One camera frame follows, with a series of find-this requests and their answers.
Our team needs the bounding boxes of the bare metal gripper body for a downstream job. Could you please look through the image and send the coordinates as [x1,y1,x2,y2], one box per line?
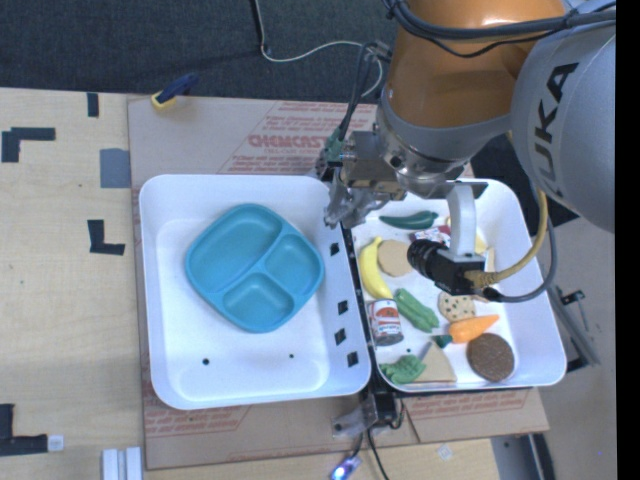
[338,130,467,202]

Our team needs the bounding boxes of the green chili pepper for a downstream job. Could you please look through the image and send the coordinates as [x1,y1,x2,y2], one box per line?
[378,210,440,231]

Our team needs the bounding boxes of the tan round biscuit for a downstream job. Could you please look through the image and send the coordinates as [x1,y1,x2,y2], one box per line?
[376,239,416,278]

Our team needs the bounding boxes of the yellow banana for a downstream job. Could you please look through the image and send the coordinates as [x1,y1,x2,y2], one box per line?
[357,236,395,301]

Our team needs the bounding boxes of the red and white packet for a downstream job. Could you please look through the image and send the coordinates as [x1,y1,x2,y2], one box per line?
[413,225,453,249]

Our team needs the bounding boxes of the blue divided plate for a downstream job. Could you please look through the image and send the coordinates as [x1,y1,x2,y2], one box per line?
[184,202,327,335]

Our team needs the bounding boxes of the green bean pods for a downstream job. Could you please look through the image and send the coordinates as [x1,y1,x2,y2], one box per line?
[393,287,441,334]

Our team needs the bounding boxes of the small red and white can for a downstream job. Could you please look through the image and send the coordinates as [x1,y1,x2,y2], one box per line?
[366,298,405,348]

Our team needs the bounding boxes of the chocolate chip cookie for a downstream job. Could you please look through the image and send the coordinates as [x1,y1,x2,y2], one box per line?
[437,291,477,324]

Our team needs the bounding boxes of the brown cardboard board red print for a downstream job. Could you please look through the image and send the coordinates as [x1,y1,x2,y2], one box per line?
[127,95,551,471]

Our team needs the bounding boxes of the orange carrot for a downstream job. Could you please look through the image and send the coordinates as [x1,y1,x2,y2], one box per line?
[431,313,501,350]

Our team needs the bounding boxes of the tan wedge slice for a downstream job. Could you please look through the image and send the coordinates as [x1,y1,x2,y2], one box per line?
[413,340,459,385]

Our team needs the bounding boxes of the white plastic tray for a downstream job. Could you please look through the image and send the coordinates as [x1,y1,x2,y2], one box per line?
[138,173,373,412]
[343,177,568,394]

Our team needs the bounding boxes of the brown round cookie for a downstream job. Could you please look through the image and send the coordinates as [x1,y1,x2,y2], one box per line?
[466,332,516,384]

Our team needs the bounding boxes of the black cylinder on white bracket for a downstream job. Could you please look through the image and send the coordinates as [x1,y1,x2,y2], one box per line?
[406,182,489,297]

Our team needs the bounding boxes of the black block with thin wires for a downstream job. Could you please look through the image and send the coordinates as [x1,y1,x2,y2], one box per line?
[367,390,402,428]

